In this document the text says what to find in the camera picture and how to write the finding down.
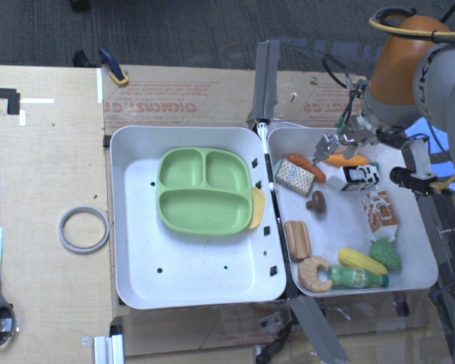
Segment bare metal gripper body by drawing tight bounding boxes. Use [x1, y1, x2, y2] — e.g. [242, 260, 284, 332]
[336, 112, 388, 147]

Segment green divided plate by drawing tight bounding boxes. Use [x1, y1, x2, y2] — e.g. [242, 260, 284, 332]
[155, 146, 254, 237]

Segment tan croissant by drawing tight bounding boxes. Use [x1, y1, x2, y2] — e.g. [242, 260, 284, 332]
[297, 255, 334, 293]

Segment white plastic tray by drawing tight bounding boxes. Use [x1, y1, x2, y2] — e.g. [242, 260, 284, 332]
[109, 125, 288, 311]
[266, 127, 440, 299]

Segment orange and white carton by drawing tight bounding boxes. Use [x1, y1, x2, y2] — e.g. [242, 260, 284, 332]
[360, 190, 400, 243]

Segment yellow corn cob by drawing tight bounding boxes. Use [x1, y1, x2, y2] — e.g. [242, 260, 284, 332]
[337, 246, 388, 277]

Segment tan bread loaf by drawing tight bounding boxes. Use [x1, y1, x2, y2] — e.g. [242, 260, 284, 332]
[283, 220, 312, 262]

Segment orange sausage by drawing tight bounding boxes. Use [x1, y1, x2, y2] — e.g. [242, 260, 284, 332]
[285, 153, 328, 184]

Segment brown mushroom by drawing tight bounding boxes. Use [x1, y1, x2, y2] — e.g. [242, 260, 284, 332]
[305, 190, 327, 215]

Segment orange carrot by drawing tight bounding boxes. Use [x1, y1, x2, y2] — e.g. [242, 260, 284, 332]
[322, 153, 370, 168]

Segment green plastic bottle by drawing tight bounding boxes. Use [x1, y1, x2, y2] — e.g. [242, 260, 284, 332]
[327, 264, 390, 290]

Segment black cylinder on white bracket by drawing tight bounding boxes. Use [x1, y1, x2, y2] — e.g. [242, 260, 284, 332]
[389, 136, 447, 197]

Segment black and white milk carton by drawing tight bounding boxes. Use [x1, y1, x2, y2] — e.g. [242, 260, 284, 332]
[326, 162, 381, 193]

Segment green and white patterned box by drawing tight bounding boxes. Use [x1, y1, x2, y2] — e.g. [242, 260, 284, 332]
[274, 158, 315, 198]

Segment white tape roll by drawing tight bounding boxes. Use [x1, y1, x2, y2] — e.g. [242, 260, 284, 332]
[58, 206, 111, 255]

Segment brown cardboard board, red print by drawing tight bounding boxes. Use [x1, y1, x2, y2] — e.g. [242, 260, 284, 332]
[102, 64, 443, 357]

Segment green grapes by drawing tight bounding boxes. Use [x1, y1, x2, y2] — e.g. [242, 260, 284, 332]
[368, 237, 403, 272]

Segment yellow flat slice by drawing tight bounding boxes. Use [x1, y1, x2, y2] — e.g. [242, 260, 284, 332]
[246, 187, 267, 231]

